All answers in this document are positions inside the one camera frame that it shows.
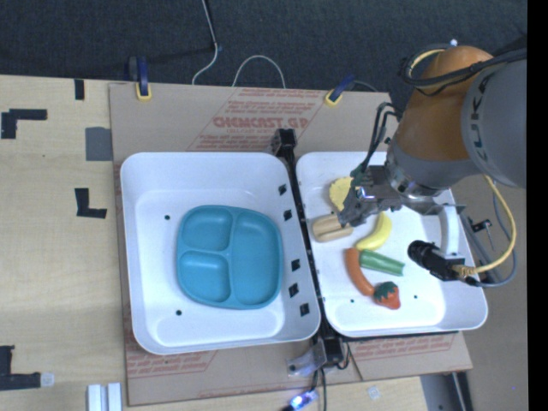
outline cardboard box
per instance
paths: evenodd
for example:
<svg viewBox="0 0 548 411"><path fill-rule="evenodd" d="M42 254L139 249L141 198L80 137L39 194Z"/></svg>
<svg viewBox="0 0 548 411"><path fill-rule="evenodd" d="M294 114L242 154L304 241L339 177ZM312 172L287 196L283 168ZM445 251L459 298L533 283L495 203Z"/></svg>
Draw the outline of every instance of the cardboard box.
<svg viewBox="0 0 548 411"><path fill-rule="evenodd" d="M287 360L304 354L309 342L168 357L148 354L136 343L131 331L120 167L137 152L272 152L272 137L278 128L295 130L296 157L315 151L366 151L373 119L378 107L390 102L388 95L346 92L331 107L324 102L326 92L321 91L155 84L152 92L152 99L142 102L134 83L110 84L129 404L306 389L310 377L290 377ZM387 135L395 129L396 120L389 120ZM346 370L329 372L329 384L472 366L460 332L379 338L352 342L349 348L351 363Z"/></svg>

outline white cable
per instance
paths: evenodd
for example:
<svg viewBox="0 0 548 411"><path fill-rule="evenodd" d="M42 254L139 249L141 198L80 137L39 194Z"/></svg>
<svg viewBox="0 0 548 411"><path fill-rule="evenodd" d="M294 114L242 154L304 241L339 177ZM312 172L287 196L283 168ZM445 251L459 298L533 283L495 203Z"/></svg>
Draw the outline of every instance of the white cable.
<svg viewBox="0 0 548 411"><path fill-rule="evenodd" d="M211 17L209 16L209 11L207 10L206 0L201 0L201 1L202 1L202 6L204 7L205 18L207 19L207 25L209 26L209 31L211 33L211 39L213 40L213 48L215 49L215 53L213 54L213 59L211 60L211 62L194 75L194 77L192 78L192 85L194 85L194 82L196 82L196 79L198 78L198 76L200 76L202 73L208 70L217 61L217 55L218 55L218 49L219 49L217 45L217 39L215 38L215 31L213 30L213 23L211 23Z"/></svg>
<svg viewBox="0 0 548 411"><path fill-rule="evenodd" d="M285 79L283 78L283 72L282 70L280 69L280 67L274 62L272 61L269 57L265 57L264 55L253 55L252 57L249 57L248 59L246 59L243 63L241 63L241 66L238 68L238 71L236 72L236 76L234 78L234 82L232 82L232 86L235 86L236 85L236 82L238 81L238 77L240 76L240 72L241 70L244 68L244 66L249 63L252 59L265 59L266 61L268 61L270 64L272 64L274 67L276 67L276 70L277 72L280 74L280 77L282 78L282 86L283 88L285 88Z"/></svg>

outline blue divided plate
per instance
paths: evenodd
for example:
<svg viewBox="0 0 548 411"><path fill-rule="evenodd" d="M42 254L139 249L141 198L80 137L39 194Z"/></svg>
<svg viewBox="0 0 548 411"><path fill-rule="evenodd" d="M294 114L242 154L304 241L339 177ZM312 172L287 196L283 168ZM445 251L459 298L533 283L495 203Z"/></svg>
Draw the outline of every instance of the blue divided plate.
<svg viewBox="0 0 548 411"><path fill-rule="evenodd" d="M256 309L280 292L282 237L264 214L227 205L189 211L177 236L177 279L191 299Z"/></svg>

